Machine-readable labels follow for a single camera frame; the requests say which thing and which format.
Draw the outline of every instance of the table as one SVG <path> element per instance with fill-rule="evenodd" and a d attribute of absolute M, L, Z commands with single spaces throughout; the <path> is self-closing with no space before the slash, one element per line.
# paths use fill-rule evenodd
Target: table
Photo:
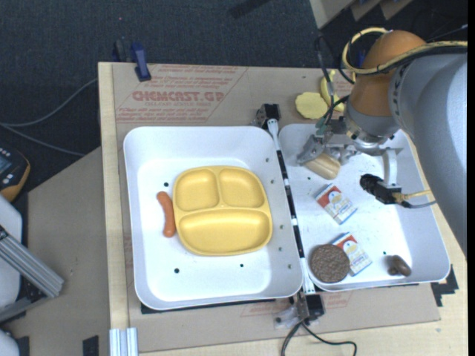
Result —
<path fill-rule="evenodd" d="M 150 65 L 152 76 L 155 76 L 148 85 L 141 88 L 139 82 L 134 79 L 134 66 L 131 64 L 114 64 L 103 62 L 98 65 L 99 72 L 99 97 L 100 97 L 100 116 L 102 128 L 102 164 L 104 173 L 104 199 L 105 199 L 105 228 L 107 238 L 107 258 L 108 258 L 108 290 L 109 290 L 109 309 L 110 324 L 112 329 L 127 329 L 136 324 L 141 324 L 137 319 L 138 308 L 132 307 L 137 304 L 137 299 L 133 298 L 133 286 L 128 286 L 128 273 L 130 276 L 130 267 L 128 251 L 130 253 L 130 243 L 124 236 L 127 228 L 127 212 L 124 203 L 124 185 L 121 180 L 121 139 L 131 128 L 137 125 L 248 125 L 255 116 L 255 109 L 259 108 L 265 102 L 278 103 L 281 107 L 282 119 L 281 125 L 290 122 L 305 122 L 296 112 L 293 101 L 297 93 L 303 93 L 309 90 L 318 90 L 318 81 L 321 78 L 320 70 L 310 69 L 283 69 L 267 67 L 227 67 L 227 66 L 199 66 L 199 65 Z M 173 76 L 193 75 L 193 78 L 173 78 Z M 337 91 L 345 88 L 342 81 L 336 81 Z M 185 90 L 188 92 L 196 91 L 189 96 L 202 96 L 202 102 L 209 104 L 202 105 L 201 111 L 178 108 L 173 104 L 162 105 L 160 110 L 155 111 L 151 108 L 157 106 L 146 104 L 157 102 L 156 91 L 167 90 L 167 99 L 169 102 L 180 101 L 176 99 L 177 92 Z M 141 101 L 140 108 L 135 108 L 129 104 L 132 98 Z M 221 104 L 225 99 L 238 99 L 242 104 Z M 424 291 L 429 286 L 408 287 L 408 291 L 398 287 L 388 288 L 391 292 L 382 292 L 383 289 L 375 289 L 373 293 L 388 294 L 393 301 L 391 305 L 399 305 L 395 312 L 404 313 L 403 317 L 394 318 L 384 322 L 380 320 L 381 326 L 374 327 L 368 323 L 370 328 L 356 329 L 358 322 L 365 320 L 374 320 L 378 313 L 352 311 L 356 317 L 351 320 L 346 317 L 347 322 L 352 326 L 341 327 L 340 331 L 333 329 L 325 331 L 324 338 L 332 341 L 352 340 L 358 344 L 359 354 L 361 355 L 415 355 L 422 352 L 429 355 L 463 355 L 468 353 L 468 310 L 467 310 L 467 263 L 459 249 L 459 246 L 452 235 L 447 223 L 443 219 L 440 211 L 435 208 L 436 217 L 448 249 L 449 257 L 453 264 L 453 270 L 456 275 L 459 289 L 453 295 L 444 296 L 444 306 L 439 309 L 440 320 L 427 319 L 429 321 L 418 323 L 416 318 L 403 318 L 404 315 L 410 315 L 408 306 L 403 306 L 404 302 L 410 303 L 411 298 L 417 301 L 417 306 L 427 304 L 427 295 L 416 292 Z M 206 309 L 216 310 L 222 314 L 222 308 Z M 182 323 L 186 317 L 191 320 L 188 324 L 196 325 L 196 328 L 202 329 L 208 326 L 215 329 L 213 317 L 209 313 L 190 310 L 176 313 L 160 314 L 162 320 L 171 320 L 173 317 L 180 319 L 175 324 Z M 255 323 L 262 320 L 247 319 L 247 323 Z M 150 342 L 150 337 L 141 338 L 141 333 L 150 329 L 150 322 L 154 322 L 148 317 L 143 320 L 143 327 L 139 328 L 139 340 Z M 400 323 L 407 323 L 405 326 L 394 326 Z M 152 331 L 159 342 L 171 342 L 168 349 L 160 351 L 159 349 L 141 349 L 141 355 L 278 355 L 280 352 L 282 337 L 287 331 L 281 331 L 273 336 L 261 334 L 262 339 L 254 338 L 254 341 L 248 341 L 252 337 L 244 336 L 248 334 L 227 334 L 226 328 L 218 326 L 220 333 L 215 345 L 207 342 L 213 335 L 200 333 L 182 333 L 177 339 L 171 339 L 173 335 L 166 329 L 159 326 Z M 181 348 L 180 339 L 183 344 L 190 344 L 190 337 L 201 337 L 195 343 L 199 347 Z M 311 337 L 297 336 L 288 348 L 289 355 L 313 355 L 315 353 L 324 353 L 326 355 L 341 355 L 345 352 L 350 355 L 351 349 L 340 350 L 339 347 L 330 347 L 322 343 L 316 343 Z"/>

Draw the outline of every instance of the yellow compartment plate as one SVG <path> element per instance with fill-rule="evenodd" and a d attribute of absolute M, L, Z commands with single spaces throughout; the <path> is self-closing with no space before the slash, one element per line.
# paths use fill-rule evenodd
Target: yellow compartment plate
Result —
<path fill-rule="evenodd" d="M 183 172 L 174 184 L 173 208 L 180 240 L 195 254 L 257 251 L 272 236 L 266 192 L 245 168 L 206 166 Z"/>

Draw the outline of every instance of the brown cookie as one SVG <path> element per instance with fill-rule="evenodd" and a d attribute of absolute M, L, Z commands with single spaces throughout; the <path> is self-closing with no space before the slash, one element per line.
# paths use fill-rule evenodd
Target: brown cookie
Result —
<path fill-rule="evenodd" d="M 315 248 L 309 262 L 312 273 L 323 283 L 337 283 L 350 271 L 350 259 L 343 249 L 333 244 Z"/>

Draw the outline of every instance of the tape measure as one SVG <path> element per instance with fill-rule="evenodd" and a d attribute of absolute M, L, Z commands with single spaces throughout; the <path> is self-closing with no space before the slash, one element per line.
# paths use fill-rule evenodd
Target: tape measure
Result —
<path fill-rule="evenodd" d="M 0 141 L 0 194 L 12 202 L 30 173 L 28 160 L 12 146 Z"/>

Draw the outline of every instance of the blue clamp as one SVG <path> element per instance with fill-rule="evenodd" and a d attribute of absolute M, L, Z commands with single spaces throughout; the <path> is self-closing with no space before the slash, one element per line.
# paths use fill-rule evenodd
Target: blue clamp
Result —
<path fill-rule="evenodd" d="M 147 61 L 145 59 L 145 49 L 140 42 L 132 42 L 131 46 L 132 60 L 137 63 L 135 73 L 141 82 L 150 80 L 151 75 L 147 68 Z"/>

